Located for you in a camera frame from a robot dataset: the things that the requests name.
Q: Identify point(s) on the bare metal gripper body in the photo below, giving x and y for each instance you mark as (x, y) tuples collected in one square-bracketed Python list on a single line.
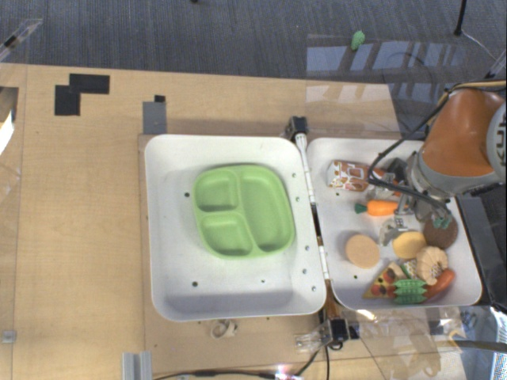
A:
[(424, 212)]

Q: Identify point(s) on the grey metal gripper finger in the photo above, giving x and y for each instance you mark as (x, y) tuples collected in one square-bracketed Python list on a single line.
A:
[(387, 234), (401, 223)]

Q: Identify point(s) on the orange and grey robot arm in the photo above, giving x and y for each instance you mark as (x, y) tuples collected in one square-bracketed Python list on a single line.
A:
[(459, 141)]

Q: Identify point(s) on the yellow round bread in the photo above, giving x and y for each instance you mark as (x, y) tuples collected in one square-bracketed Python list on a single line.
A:
[(409, 245)]

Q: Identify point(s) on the orange carrot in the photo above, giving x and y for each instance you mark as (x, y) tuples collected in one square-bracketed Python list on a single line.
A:
[(380, 207)]

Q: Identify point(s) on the tan round biscuit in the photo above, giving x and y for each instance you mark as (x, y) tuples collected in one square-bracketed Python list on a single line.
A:
[(362, 251)]

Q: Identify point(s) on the brown round biscuit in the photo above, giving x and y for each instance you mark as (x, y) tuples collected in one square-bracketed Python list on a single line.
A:
[(443, 236)]

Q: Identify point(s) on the white and green small packet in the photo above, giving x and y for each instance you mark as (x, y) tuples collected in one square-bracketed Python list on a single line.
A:
[(409, 268)]

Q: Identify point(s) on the white plastic tray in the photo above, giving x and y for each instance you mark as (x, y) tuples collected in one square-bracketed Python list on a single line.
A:
[(336, 220), (174, 220)]

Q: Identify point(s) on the pizza slice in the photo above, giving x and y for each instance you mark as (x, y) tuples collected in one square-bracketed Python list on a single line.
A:
[(379, 286)]

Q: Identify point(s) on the green pea pods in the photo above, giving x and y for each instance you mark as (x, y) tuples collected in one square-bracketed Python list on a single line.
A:
[(410, 291)]

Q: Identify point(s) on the orange and white carton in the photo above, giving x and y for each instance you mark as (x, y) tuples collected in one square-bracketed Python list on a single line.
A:
[(346, 176)]

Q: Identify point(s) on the red sausage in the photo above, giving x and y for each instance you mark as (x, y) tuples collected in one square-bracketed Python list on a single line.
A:
[(443, 284)]

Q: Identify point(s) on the black and white thin rod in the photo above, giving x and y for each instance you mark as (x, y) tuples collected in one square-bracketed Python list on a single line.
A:
[(308, 180)]

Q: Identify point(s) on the green divided plate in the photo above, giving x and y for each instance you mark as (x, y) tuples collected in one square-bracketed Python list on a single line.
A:
[(261, 208)]

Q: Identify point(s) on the green grapes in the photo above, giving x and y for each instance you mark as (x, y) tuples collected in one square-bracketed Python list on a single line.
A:
[(357, 40)]

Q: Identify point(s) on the beige curled strip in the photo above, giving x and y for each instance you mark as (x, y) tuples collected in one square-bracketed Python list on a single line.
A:
[(222, 329)]

